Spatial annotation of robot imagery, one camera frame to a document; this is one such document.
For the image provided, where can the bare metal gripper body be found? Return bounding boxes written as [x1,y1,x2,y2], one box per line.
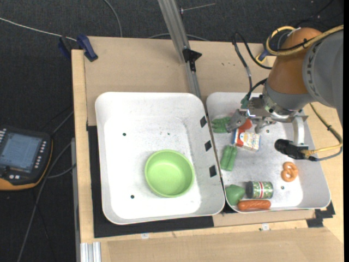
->
[246,96,298,123]

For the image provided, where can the green pea pod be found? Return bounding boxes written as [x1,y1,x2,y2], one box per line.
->
[220,144,238,172]
[211,116,233,134]

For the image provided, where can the white and orange carton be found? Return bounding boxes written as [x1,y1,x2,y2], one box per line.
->
[231,118,261,152]

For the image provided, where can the white plastic tray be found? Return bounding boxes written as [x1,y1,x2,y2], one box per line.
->
[94,91,226,225]
[206,91,332,214]

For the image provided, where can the orange pretzel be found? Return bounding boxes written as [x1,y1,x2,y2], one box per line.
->
[281,161,299,183]

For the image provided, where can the green can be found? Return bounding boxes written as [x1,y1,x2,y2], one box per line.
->
[245,180,274,200]

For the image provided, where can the green bell pepper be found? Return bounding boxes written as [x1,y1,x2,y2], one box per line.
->
[225,184,246,206]

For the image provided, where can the orange sausage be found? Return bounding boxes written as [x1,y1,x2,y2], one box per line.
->
[237,199,272,211]

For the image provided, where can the green bowl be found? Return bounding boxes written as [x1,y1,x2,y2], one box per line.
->
[144,149,196,199]

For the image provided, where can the brown cardboard board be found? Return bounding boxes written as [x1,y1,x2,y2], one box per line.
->
[71,35,344,262]

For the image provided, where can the black cylinder on white bracket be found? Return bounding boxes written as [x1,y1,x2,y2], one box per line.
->
[274,114,310,160]

